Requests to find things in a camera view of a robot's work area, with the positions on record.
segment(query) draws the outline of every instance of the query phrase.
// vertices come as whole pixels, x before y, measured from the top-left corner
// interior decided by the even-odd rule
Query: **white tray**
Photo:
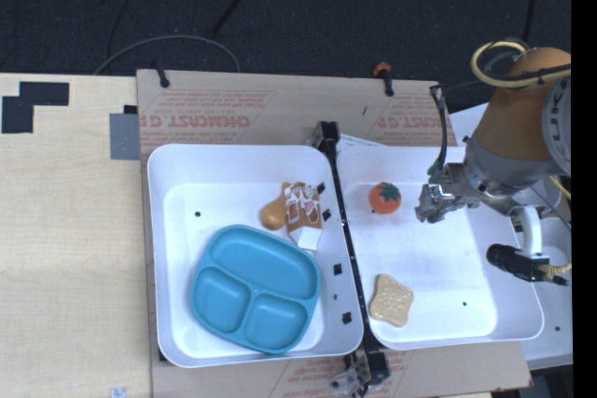
[[[167,144],[152,153],[147,174],[158,342],[170,362],[200,367],[343,355],[358,347],[363,336],[361,312],[333,176],[322,153],[301,145]],[[218,230],[237,224],[263,228],[260,209],[279,196],[283,182],[298,181],[326,186],[320,196],[321,210],[329,210],[331,216],[324,222],[317,251],[310,252],[321,270],[321,294],[297,346],[271,355],[203,328],[191,310],[190,286],[201,254]],[[273,234],[291,240],[285,226]]]
[[[447,162],[461,162],[465,149],[449,148]],[[340,151],[338,171],[367,303],[379,274],[389,274],[414,292],[402,327],[371,319],[371,331],[394,350],[464,343],[524,340],[543,328],[534,286],[485,259],[494,243],[520,247],[510,220],[481,205],[422,224],[419,203],[435,147],[350,146]],[[373,213],[369,190],[395,184],[402,204],[392,214]]]

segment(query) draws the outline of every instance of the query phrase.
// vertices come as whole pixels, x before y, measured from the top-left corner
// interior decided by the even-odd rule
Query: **cardboard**
[[[337,121],[342,134],[387,145],[441,144],[429,88],[435,82],[394,80],[395,96],[367,78],[166,71],[137,72],[140,152],[146,228],[147,292],[155,397],[333,396],[329,380],[343,357],[184,369],[160,360],[146,162],[162,144],[306,144],[319,121]],[[448,121],[449,145],[456,140]],[[391,376],[368,396],[424,397],[529,386],[517,342],[438,349],[386,350]]]

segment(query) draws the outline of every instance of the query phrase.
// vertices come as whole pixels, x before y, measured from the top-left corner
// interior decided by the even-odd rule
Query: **blue plate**
[[[195,272],[190,305],[211,332],[254,350],[283,353],[304,336],[321,272],[294,243],[249,226],[220,229]]]

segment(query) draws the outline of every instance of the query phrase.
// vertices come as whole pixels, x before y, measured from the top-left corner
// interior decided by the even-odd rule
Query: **light wood surface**
[[[0,396],[151,396],[140,166],[109,143],[135,78],[1,74],[0,95],[22,80],[70,102],[0,134]]]

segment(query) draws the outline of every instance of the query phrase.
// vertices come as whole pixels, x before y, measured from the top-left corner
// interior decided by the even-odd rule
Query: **tomato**
[[[373,212],[389,214],[400,207],[402,195],[398,188],[390,183],[377,183],[369,192],[369,202]]]

